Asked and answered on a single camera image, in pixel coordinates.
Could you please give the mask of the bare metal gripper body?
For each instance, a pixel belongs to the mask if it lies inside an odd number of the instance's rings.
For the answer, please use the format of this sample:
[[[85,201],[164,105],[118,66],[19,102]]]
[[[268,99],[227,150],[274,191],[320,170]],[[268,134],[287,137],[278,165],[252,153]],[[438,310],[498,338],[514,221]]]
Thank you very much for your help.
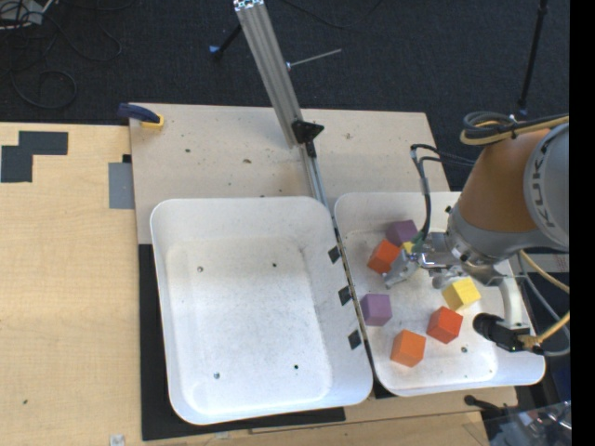
[[[408,257],[423,269],[450,269],[467,261],[470,255],[469,246],[451,231],[421,231],[411,243]]]

